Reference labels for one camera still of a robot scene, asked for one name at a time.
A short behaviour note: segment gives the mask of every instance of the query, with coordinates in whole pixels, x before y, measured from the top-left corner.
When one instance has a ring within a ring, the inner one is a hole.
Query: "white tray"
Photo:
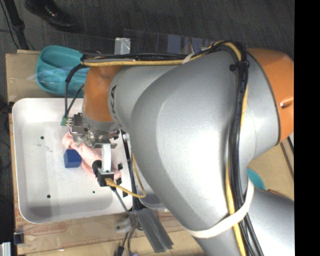
[[[69,116],[82,110],[77,99]],[[65,111],[63,98],[24,98],[12,109],[19,210],[31,223],[124,212],[110,187],[100,187],[81,167],[65,168],[62,138],[68,127],[60,126]],[[112,167],[122,164],[121,186],[131,190],[126,153],[121,138],[113,141]],[[123,197],[128,209],[132,196]]]

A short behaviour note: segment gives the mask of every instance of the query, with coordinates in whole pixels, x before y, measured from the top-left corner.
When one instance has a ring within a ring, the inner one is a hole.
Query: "black metal pole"
[[[25,23],[19,17],[15,1],[3,0],[3,2],[11,20],[12,29],[18,38],[21,49],[29,50],[28,43],[24,33]]]

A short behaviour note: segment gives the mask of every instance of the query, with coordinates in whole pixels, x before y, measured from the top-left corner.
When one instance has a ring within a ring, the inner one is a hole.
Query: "person's foot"
[[[53,0],[24,0],[25,8],[34,15],[39,16],[50,26],[57,30],[69,31],[75,25],[75,21],[64,11],[62,11]]]

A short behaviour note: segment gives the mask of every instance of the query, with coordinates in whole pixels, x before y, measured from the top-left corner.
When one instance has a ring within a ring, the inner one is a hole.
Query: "yellow cable connector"
[[[138,173],[138,168],[137,168],[137,164],[136,164],[136,159],[134,157],[134,155],[132,154],[132,162],[133,162],[133,166],[134,166],[134,171],[135,171],[135,174],[136,174],[136,178],[138,179],[138,182],[139,182],[139,185],[141,187],[141,190],[142,190],[142,194],[136,194],[136,193],[133,193],[131,191],[129,191],[128,189],[122,187],[122,186],[119,186],[117,183],[115,183],[111,178],[105,178],[105,183],[107,186],[110,186],[110,187],[114,187],[114,188],[117,188],[117,189],[120,189],[122,190],[123,192],[126,192],[127,194],[133,196],[133,197],[136,197],[136,198],[145,198],[146,197],[146,191],[145,191],[145,188],[144,186],[142,185],[141,183],[141,179],[140,179],[140,176],[139,176],[139,173]]]

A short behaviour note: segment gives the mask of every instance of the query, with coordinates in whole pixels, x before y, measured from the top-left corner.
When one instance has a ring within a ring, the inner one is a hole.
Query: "robotic arm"
[[[273,50],[247,53],[238,147],[243,192],[248,163],[289,136],[294,123],[293,61]],[[86,78],[82,114],[92,145],[105,143],[102,138],[117,129],[128,133],[143,177],[189,231],[201,233],[230,214],[226,169],[237,109],[234,63],[219,50],[177,65],[93,65]],[[265,256],[295,255],[292,200],[255,188],[248,215]],[[195,239],[207,255],[245,255],[231,227]]]

